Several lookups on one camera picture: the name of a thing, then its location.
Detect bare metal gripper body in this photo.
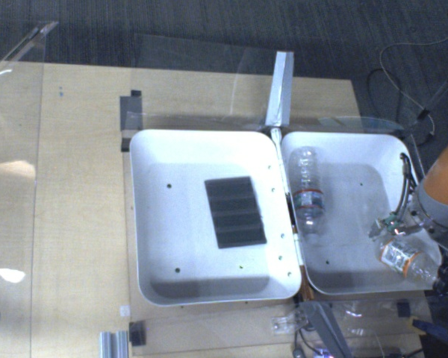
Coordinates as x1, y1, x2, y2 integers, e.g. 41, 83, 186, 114
395, 204, 438, 238

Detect clear bottle with orange label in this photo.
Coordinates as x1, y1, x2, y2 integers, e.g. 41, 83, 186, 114
375, 236, 443, 286

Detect white plastic tray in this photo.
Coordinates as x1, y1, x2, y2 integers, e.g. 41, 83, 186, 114
279, 131, 444, 296
128, 128, 303, 307

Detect clear bottle with grey label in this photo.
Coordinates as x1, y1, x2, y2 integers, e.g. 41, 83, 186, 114
288, 145, 326, 235

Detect black ribbed rectangular pad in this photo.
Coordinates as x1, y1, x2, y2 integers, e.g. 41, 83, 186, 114
203, 175, 267, 250

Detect pale wood board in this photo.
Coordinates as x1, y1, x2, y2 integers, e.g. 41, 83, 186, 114
122, 67, 435, 358

